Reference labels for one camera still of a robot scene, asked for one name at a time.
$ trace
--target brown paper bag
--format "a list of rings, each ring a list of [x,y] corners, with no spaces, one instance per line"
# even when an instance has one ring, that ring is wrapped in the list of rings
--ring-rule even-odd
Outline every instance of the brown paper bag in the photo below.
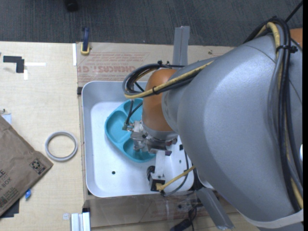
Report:
[[[52,165],[0,116],[0,216]]]

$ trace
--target blue clamp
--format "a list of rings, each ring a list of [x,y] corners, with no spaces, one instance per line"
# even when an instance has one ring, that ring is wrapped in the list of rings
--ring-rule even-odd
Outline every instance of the blue clamp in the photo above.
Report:
[[[82,31],[84,31],[84,37],[83,42],[81,43],[81,54],[88,55],[90,53],[89,28],[84,27]]]

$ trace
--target dark floor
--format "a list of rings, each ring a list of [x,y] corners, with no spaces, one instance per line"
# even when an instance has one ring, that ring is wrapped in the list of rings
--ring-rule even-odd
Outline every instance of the dark floor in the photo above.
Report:
[[[301,0],[0,0],[0,41],[90,41],[173,44],[174,28],[190,26],[190,45],[238,46],[263,21],[282,19]],[[303,8],[288,23],[303,26]]]

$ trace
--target white plastic tray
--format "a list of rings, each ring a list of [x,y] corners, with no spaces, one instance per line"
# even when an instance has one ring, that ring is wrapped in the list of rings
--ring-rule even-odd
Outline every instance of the white plastic tray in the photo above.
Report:
[[[138,163],[126,157],[107,138],[104,124],[107,117],[127,99],[122,92],[122,82],[93,81],[82,90],[82,107],[85,140],[86,182],[88,190],[97,197],[116,197],[157,193],[150,191],[146,170],[155,165],[155,157]],[[186,169],[184,150],[180,150],[180,138],[166,157],[166,182]],[[165,188],[170,192],[177,188],[184,177]],[[187,191],[193,184],[190,172],[179,191]]]

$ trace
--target blue plate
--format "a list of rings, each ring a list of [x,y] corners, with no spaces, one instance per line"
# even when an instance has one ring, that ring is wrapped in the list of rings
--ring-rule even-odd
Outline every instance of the blue plate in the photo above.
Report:
[[[142,102],[142,99],[135,99],[133,109]],[[127,100],[117,107],[105,122],[105,133],[107,138],[114,144],[125,156],[129,159],[144,163],[155,157],[155,154],[143,152],[142,150],[135,151],[133,140],[130,138],[131,132],[122,130],[124,122],[128,116],[130,100]],[[140,121],[142,115],[142,105],[130,117],[129,122]]]

